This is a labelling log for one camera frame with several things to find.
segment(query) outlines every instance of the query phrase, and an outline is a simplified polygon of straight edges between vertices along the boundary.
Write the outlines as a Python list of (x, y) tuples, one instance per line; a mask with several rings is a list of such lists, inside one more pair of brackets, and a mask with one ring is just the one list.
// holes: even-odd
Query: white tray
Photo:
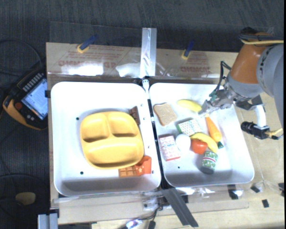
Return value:
[[(100, 170), (85, 159), (80, 142), (81, 120), (93, 113), (123, 111), (137, 106), (144, 153), (152, 158), (152, 173), (119, 178), (117, 169)], [(151, 191), (161, 172), (145, 91), (133, 83), (61, 82), (51, 90), (54, 185), (64, 196)]]
[[(207, 126), (204, 116), (177, 105), (179, 99), (191, 99), (203, 104), (209, 99), (209, 94), (216, 85), (183, 84), (183, 83), (155, 83), (150, 88), (152, 105), (169, 103), (178, 118), (166, 127), (160, 125), (154, 114), (157, 135), (171, 134), (175, 138), (179, 134), (176, 123), (191, 118), (197, 119), (202, 131), (206, 134)], [(248, 183), (254, 177), (254, 167), (240, 128), (234, 106), (225, 110), (218, 110), (210, 114), (223, 136), (224, 148), (218, 150), (218, 161), (215, 173), (202, 173), (198, 167), (201, 155), (189, 150), (181, 158), (165, 161), (162, 158), (165, 179), (174, 187), (200, 187), (208, 185), (225, 185)]]

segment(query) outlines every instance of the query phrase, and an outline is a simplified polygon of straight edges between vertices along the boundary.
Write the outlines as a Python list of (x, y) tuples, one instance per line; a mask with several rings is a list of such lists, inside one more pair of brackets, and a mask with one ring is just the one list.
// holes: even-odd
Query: toy food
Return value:
[(190, 150), (191, 139), (187, 134), (179, 134), (176, 137), (176, 144), (181, 152)]
[(188, 136), (194, 135), (196, 132), (201, 132), (200, 125), (195, 119), (188, 120), (177, 124), (177, 130)]
[(211, 151), (205, 151), (200, 170), (205, 174), (213, 174), (216, 167), (218, 155)]
[(220, 142), (222, 139), (221, 133), (208, 114), (205, 115), (205, 120), (211, 138), (217, 142), (218, 148), (223, 147), (222, 143)]
[(196, 132), (194, 135), (190, 136), (191, 139), (199, 139), (201, 141), (204, 141), (208, 144), (208, 148), (213, 151), (214, 153), (217, 153), (218, 146), (217, 143), (207, 134), (204, 134), (202, 132)]
[(134, 165), (137, 176), (150, 174), (152, 172), (152, 158), (143, 156), (143, 158)]
[(158, 116), (162, 126), (166, 126), (177, 119), (177, 115), (168, 103), (156, 104), (153, 110)]
[(165, 161), (180, 158), (180, 152), (172, 135), (159, 138), (159, 146)]
[(134, 166), (119, 169), (119, 177), (136, 177), (137, 173)]
[(201, 106), (193, 100), (181, 99), (177, 101), (177, 104), (194, 112), (199, 112), (201, 110)]
[(135, 106), (132, 109), (129, 110), (129, 114), (134, 118), (135, 122), (137, 123), (137, 125), (140, 125), (140, 117), (139, 117), (139, 111), (138, 111), (138, 107)]
[(203, 155), (205, 150), (208, 148), (208, 144), (199, 139), (191, 139), (191, 149), (194, 153)]

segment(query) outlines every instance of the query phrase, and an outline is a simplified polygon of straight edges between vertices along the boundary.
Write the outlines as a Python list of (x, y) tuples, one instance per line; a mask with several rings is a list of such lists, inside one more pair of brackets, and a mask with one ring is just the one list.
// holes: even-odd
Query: blue clamp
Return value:
[(192, 50), (193, 45), (194, 45), (194, 41), (191, 40), (190, 43), (189, 43), (189, 45), (187, 46), (187, 48), (184, 49), (184, 51), (182, 52), (182, 56), (181, 56), (181, 57), (182, 57), (183, 59), (188, 59), (188, 58), (189, 58), (190, 52), (191, 52), (191, 50)]
[(94, 42), (97, 39), (97, 34), (93, 35), (86, 41), (84, 41), (82, 44), (77, 46), (77, 51), (80, 53), (86, 52), (89, 49), (89, 45), (94, 44)]

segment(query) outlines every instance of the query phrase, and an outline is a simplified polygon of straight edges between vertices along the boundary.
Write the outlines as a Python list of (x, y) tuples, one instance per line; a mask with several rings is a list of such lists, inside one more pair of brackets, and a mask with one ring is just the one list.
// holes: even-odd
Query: metal bracket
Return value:
[(38, 215), (38, 229), (58, 229), (57, 213)]
[(250, 104), (248, 101), (243, 101), (243, 102), (236, 103), (235, 105), (245, 110), (253, 110), (257, 105), (264, 106), (260, 95), (256, 96), (255, 98), (252, 98), (251, 102), (252, 104)]
[(197, 221), (175, 188), (164, 189), (161, 190), (161, 192), (172, 206), (183, 226), (190, 225), (192, 227), (198, 227)]

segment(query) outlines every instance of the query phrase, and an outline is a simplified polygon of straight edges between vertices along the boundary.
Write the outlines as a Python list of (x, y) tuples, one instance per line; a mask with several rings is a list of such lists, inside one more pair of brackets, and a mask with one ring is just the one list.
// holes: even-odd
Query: toy carrot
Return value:
[(208, 126), (210, 137), (217, 142), (218, 148), (224, 147), (224, 145), (220, 142), (223, 137), (221, 136), (221, 133), (218, 130), (217, 126), (210, 118), (209, 114), (205, 115), (205, 120), (206, 120), (206, 125)]

